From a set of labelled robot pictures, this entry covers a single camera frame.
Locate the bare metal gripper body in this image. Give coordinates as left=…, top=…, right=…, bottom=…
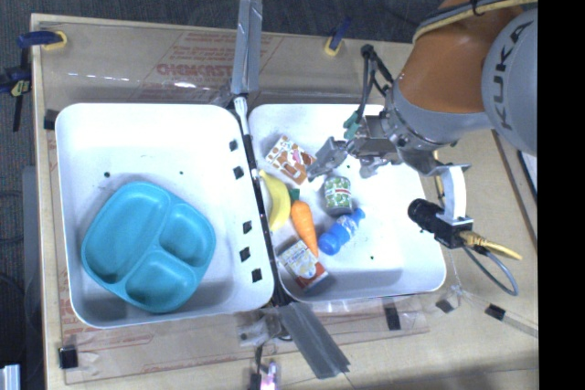
left=346, top=112, right=413, bottom=166

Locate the white carton with biscuit print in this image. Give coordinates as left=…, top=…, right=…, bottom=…
left=264, top=133, right=318, bottom=186

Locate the green and white can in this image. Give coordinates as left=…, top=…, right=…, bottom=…
left=324, top=174, right=355, bottom=217

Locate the yellow banana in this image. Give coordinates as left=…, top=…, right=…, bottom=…
left=258, top=168, right=293, bottom=234

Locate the orange carrot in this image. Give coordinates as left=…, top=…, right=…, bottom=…
left=287, top=187, right=321, bottom=259

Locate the blue plastic bottle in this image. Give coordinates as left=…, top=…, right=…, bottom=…
left=316, top=206, right=367, bottom=257

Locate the white plastic tray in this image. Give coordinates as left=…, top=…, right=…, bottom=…
left=247, top=102, right=448, bottom=304
left=54, top=101, right=276, bottom=330

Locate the orange and white carton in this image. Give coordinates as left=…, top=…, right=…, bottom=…
left=276, top=238, right=331, bottom=293

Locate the blue divided plate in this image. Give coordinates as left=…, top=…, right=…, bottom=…
left=80, top=180, right=218, bottom=315

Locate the brown cardboard board red print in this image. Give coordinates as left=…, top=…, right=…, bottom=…
left=38, top=23, right=431, bottom=385

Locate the black cylinder on white bracket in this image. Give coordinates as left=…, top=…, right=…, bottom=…
left=407, top=163, right=475, bottom=250

